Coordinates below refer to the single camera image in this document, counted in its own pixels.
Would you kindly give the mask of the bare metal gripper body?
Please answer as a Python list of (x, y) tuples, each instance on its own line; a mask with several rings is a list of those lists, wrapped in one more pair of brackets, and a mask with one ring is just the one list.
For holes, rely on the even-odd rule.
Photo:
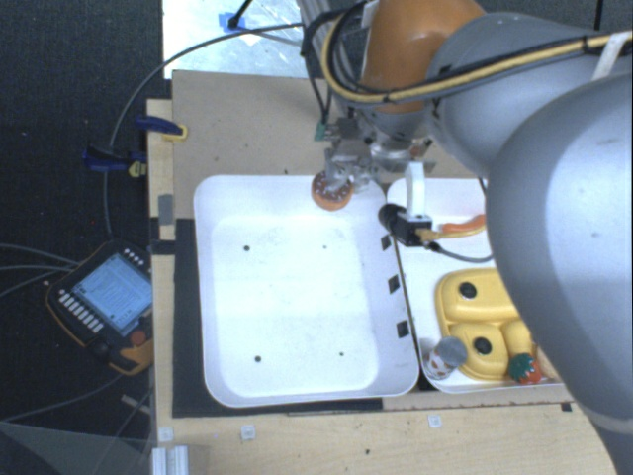
[(389, 120), (379, 120), (386, 132), (366, 116), (338, 118), (323, 130), (323, 139), (330, 142), (325, 151), (327, 174), (377, 174), (404, 172), (408, 163), (422, 158), (432, 144), (432, 137), (423, 124), (405, 118), (402, 128)]

